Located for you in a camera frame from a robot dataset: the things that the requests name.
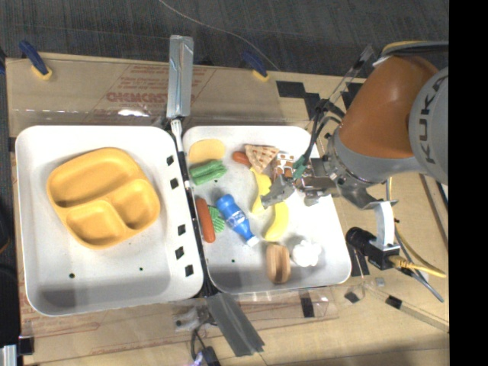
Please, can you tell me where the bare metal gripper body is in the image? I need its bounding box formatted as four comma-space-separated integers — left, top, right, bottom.
295, 156, 379, 209

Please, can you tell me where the yellow curved toy food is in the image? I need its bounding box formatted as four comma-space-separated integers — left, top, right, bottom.
249, 166, 274, 215

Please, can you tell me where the yellow banana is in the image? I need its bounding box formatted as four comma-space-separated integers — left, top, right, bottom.
262, 200, 290, 242

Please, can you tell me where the tan pizza slice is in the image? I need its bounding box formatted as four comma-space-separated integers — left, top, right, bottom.
243, 144, 281, 175

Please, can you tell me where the small red sausage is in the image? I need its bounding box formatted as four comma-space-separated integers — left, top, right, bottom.
232, 150, 253, 168

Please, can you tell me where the blue plastic bottle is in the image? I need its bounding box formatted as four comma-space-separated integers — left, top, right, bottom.
215, 194, 261, 248

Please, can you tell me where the white lumpy toy food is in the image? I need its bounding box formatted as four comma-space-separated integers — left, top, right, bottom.
291, 239, 323, 268

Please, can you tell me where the green ridged slice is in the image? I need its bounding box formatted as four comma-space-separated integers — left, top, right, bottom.
208, 205, 227, 234

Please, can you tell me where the brown hot dog bun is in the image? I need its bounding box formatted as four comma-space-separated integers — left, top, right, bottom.
265, 242, 292, 285

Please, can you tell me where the long orange sausage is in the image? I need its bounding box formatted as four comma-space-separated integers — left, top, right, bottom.
194, 197, 217, 244

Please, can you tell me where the pale yellow flat slice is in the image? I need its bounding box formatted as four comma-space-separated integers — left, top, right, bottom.
188, 138, 226, 165

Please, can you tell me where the white plastic tray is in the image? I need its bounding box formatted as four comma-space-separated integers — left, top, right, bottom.
14, 124, 204, 317
181, 124, 352, 296

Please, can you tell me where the yellow divided plate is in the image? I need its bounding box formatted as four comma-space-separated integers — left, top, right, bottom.
46, 146, 161, 250

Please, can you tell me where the brown cardboard board red print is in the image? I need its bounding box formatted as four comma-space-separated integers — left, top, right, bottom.
4, 51, 367, 365

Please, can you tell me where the black cylinder on white bracket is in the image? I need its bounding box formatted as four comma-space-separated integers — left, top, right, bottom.
345, 199, 402, 271

